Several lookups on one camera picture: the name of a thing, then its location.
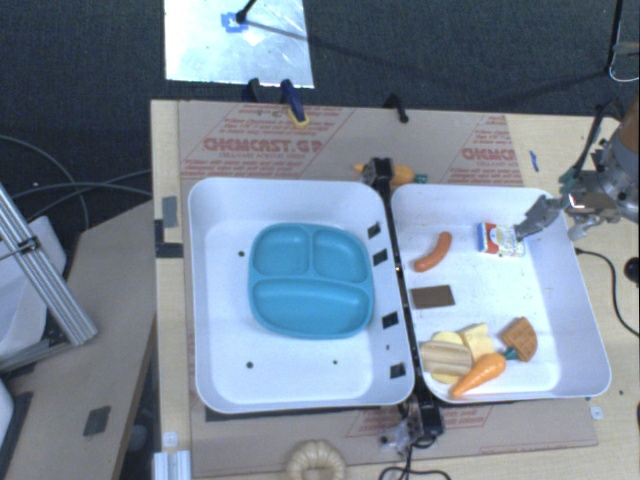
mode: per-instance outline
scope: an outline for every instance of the blue plate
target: blue plate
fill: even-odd
[[[328,226],[276,224],[251,249],[249,301],[255,318],[282,334],[347,338],[373,313],[367,250],[350,233]]]

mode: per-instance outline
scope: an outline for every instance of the toy carrot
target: toy carrot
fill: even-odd
[[[476,364],[473,365],[469,373],[462,377],[451,390],[454,398],[459,397],[462,393],[469,391],[480,384],[495,379],[507,367],[507,360],[502,354],[493,352],[482,356]]]

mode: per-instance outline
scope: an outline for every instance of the blue clamp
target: blue clamp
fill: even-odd
[[[224,29],[230,34],[238,34],[244,30],[249,29],[249,25],[243,23],[242,25],[236,21],[235,12],[224,12],[220,15],[220,23]]]
[[[302,99],[300,98],[298,91],[296,91],[296,88],[291,83],[291,80],[288,78],[283,80],[280,83],[280,89],[282,90],[281,102],[286,101],[289,104],[289,108],[287,109],[289,119],[291,119],[293,124],[298,128],[305,128],[308,126],[311,121],[304,113]]]
[[[536,156],[536,154],[532,150],[529,150],[529,156],[531,157],[531,165],[533,166],[533,170],[536,172],[540,172],[540,168],[538,167],[538,157]]]

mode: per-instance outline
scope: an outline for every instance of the orange carrot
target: orange carrot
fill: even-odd
[[[502,354],[493,352],[482,356],[476,364],[473,365],[469,373],[462,377],[451,390],[454,398],[459,397],[462,393],[472,388],[484,384],[485,382],[495,379],[507,367],[507,360]]]
[[[440,233],[435,249],[425,257],[416,260],[416,262],[413,264],[413,268],[416,269],[416,272],[426,272],[430,268],[433,268],[438,263],[440,263],[449,252],[449,247],[451,247],[451,240],[452,236],[448,231],[443,231],[442,233]]]

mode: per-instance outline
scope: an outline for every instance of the toy sausage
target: toy sausage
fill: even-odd
[[[413,268],[416,269],[416,272],[426,272],[440,263],[449,252],[451,240],[452,236],[448,231],[440,233],[435,249],[425,257],[416,260],[413,264]]]
[[[459,343],[426,341],[420,345],[420,357],[424,369],[432,374],[466,375],[473,366],[471,352]]]

